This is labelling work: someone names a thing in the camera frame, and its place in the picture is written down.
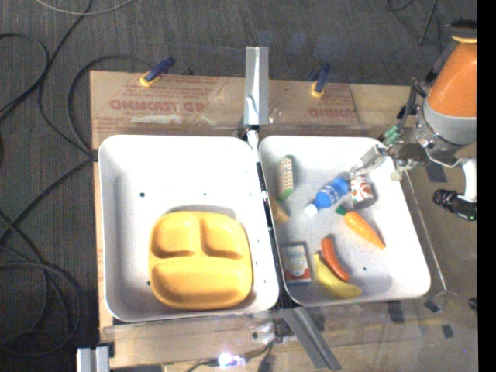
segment soda can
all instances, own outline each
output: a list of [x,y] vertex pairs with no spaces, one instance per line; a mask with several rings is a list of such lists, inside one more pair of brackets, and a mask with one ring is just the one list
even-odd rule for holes
[[357,175],[350,180],[353,207],[361,209],[370,207],[376,201],[372,183],[367,175]]

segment orange toy carrot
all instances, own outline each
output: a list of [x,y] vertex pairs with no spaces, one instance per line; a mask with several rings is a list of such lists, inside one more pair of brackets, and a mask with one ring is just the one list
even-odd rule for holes
[[336,208],[336,212],[340,215],[344,216],[344,221],[346,225],[352,229],[356,234],[360,237],[368,241],[369,243],[378,246],[383,249],[386,246],[381,241],[379,236],[375,233],[375,231],[370,227],[367,221],[356,211],[347,211],[345,208],[340,205]]
[[329,237],[324,237],[322,240],[322,256],[327,267],[331,269],[338,278],[343,281],[348,281],[350,279],[350,275],[338,261],[336,252],[334,251],[334,244]]

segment yellow toy banana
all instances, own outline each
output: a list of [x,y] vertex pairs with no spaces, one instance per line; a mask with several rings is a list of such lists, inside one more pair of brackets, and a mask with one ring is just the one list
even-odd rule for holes
[[320,260],[318,253],[313,256],[317,267],[317,281],[329,290],[337,298],[356,298],[362,293],[361,288],[356,285],[341,281],[332,271]]

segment orange plastic cover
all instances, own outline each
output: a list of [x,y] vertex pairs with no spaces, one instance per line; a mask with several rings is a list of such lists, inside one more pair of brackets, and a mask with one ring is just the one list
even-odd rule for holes
[[151,233],[148,266],[155,296],[186,310],[238,305],[253,280],[243,227],[214,212],[172,212],[159,218]]
[[477,44],[460,43],[451,53],[429,92],[438,113],[477,117]]

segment white bottle cap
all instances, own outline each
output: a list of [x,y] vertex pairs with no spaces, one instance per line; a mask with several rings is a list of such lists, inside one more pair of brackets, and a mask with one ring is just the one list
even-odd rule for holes
[[317,207],[315,207],[315,204],[308,204],[308,205],[305,207],[304,211],[305,211],[305,214],[306,214],[307,216],[312,217],[312,216],[315,216],[315,215],[316,215],[316,213],[317,213],[318,209],[317,209]]

